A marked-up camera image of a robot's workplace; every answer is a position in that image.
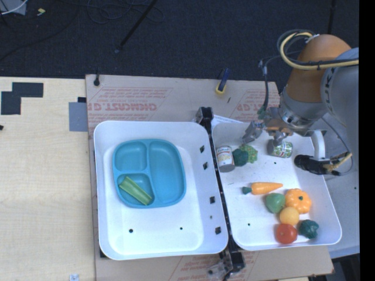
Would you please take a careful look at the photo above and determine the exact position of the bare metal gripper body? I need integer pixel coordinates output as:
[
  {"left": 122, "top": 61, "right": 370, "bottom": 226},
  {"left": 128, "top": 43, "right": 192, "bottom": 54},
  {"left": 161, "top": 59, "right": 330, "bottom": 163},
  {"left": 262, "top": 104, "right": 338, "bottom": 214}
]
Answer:
[{"left": 262, "top": 107, "right": 312, "bottom": 137}]

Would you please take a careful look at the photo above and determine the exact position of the small can green label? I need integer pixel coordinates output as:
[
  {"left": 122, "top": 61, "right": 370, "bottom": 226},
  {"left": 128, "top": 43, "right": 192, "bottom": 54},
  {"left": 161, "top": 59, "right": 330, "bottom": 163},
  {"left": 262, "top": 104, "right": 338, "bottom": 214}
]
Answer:
[{"left": 267, "top": 140, "right": 294, "bottom": 159}]

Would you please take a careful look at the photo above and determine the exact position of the dark green broccoli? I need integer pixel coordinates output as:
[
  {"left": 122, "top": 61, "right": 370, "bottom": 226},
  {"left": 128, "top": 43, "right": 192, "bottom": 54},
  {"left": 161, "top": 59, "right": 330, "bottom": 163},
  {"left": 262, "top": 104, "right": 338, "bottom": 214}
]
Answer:
[
  {"left": 232, "top": 148, "right": 250, "bottom": 167},
  {"left": 298, "top": 219, "right": 321, "bottom": 240}
]

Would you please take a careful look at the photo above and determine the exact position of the white paper sheet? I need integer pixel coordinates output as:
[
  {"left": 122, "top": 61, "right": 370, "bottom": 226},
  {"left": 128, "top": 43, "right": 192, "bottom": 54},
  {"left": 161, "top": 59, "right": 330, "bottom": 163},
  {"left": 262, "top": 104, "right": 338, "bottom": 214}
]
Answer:
[{"left": 212, "top": 114, "right": 244, "bottom": 126}]

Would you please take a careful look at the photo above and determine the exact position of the small can yellow label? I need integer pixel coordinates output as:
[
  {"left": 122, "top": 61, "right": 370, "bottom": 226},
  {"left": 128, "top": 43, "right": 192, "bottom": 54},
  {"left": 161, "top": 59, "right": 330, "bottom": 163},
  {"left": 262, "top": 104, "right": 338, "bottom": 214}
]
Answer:
[{"left": 215, "top": 145, "right": 236, "bottom": 173}]

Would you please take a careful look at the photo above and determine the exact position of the orange carrot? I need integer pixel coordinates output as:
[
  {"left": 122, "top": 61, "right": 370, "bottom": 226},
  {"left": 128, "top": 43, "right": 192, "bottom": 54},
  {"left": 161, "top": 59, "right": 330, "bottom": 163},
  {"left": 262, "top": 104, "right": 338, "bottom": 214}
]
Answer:
[{"left": 241, "top": 181, "right": 284, "bottom": 196}]

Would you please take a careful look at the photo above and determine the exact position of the green pepper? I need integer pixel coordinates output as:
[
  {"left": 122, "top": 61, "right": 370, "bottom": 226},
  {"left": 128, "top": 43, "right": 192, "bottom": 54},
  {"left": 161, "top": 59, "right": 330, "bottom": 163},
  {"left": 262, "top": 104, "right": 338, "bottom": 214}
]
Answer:
[{"left": 265, "top": 192, "right": 287, "bottom": 214}]

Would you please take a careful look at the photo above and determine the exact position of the orange pumpkin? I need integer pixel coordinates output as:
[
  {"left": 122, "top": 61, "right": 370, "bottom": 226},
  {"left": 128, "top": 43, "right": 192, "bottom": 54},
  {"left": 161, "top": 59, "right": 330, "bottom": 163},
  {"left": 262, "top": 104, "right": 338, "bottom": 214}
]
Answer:
[{"left": 284, "top": 188, "right": 312, "bottom": 215}]

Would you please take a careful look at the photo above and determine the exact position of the yellow lemon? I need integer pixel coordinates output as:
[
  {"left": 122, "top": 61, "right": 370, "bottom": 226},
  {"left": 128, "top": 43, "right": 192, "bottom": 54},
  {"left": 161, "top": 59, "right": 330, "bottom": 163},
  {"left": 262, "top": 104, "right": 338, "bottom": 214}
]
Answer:
[{"left": 278, "top": 206, "right": 301, "bottom": 226}]

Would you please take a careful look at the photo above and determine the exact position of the white plastic tray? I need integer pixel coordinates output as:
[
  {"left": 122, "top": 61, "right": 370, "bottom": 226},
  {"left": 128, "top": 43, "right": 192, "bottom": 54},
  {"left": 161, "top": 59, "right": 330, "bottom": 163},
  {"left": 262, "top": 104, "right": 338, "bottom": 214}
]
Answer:
[
  {"left": 93, "top": 119, "right": 230, "bottom": 261},
  {"left": 211, "top": 118, "right": 343, "bottom": 252}
]

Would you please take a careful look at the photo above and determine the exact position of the brown cardboard board red print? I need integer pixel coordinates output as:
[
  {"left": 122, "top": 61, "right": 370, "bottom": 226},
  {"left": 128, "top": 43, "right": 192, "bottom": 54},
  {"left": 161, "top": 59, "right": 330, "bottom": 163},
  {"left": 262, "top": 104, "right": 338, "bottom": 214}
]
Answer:
[{"left": 84, "top": 74, "right": 335, "bottom": 281}]

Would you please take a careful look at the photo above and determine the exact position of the red tomato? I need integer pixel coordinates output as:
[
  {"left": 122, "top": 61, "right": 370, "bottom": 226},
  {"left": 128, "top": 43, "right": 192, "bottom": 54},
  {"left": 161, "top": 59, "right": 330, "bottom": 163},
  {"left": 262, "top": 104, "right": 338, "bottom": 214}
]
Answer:
[{"left": 275, "top": 222, "right": 299, "bottom": 245}]

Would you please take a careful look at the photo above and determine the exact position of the blue divided plate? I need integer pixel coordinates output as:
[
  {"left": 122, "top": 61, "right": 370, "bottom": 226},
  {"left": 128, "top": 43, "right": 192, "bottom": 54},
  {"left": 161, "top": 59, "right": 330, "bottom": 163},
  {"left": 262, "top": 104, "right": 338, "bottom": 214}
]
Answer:
[{"left": 112, "top": 138, "right": 188, "bottom": 210}]

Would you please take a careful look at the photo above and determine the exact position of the green celery stick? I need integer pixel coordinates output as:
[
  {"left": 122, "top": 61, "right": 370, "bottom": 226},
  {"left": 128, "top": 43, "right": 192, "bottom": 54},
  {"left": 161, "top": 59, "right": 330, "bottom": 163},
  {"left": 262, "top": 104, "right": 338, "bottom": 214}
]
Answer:
[{"left": 118, "top": 176, "right": 154, "bottom": 206}]

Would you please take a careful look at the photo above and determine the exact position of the black cylinder on white bracket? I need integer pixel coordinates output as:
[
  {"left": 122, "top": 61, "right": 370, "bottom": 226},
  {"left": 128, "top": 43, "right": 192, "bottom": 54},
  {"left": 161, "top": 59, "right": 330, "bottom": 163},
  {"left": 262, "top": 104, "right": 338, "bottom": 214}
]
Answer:
[{"left": 294, "top": 129, "right": 335, "bottom": 176}]

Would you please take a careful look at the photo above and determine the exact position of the black block with thin wires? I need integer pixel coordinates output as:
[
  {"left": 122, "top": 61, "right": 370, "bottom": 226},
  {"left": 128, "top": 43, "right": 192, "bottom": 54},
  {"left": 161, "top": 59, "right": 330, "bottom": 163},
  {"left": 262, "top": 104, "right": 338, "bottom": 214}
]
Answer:
[
  {"left": 195, "top": 106, "right": 214, "bottom": 126},
  {"left": 221, "top": 248, "right": 247, "bottom": 280}
]

